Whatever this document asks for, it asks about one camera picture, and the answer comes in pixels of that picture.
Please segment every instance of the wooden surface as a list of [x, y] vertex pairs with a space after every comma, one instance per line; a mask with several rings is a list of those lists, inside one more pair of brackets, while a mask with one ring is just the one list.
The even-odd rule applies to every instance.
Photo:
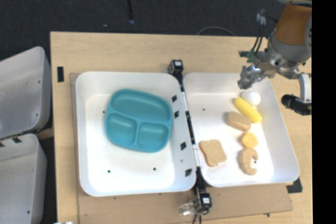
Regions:
[[[246, 59], [240, 58], [238, 51], [249, 50], [255, 38], [52, 32], [50, 41], [58, 221], [191, 222], [190, 217], [180, 217], [176, 207], [192, 197], [191, 192], [95, 198], [81, 190], [77, 184], [70, 74], [99, 70], [165, 72], [172, 59], [183, 60], [184, 73], [240, 73]], [[57, 81], [57, 67], [64, 69], [64, 82]], [[310, 68], [309, 61], [301, 71], [309, 72]], [[300, 94], [296, 80], [276, 75], [271, 82], [279, 102], [284, 94]], [[280, 109], [300, 165], [303, 192], [288, 195], [284, 184], [208, 188], [214, 206], [203, 223], [312, 223], [311, 116], [300, 116], [282, 105]]]

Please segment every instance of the teal plate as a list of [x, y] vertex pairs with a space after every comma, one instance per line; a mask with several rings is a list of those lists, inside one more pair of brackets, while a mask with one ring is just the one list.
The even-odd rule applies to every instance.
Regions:
[[166, 100], [147, 92], [123, 89], [111, 97], [105, 131], [118, 146], [157, 152], [168, 143], [172, 124], [172, 108]]

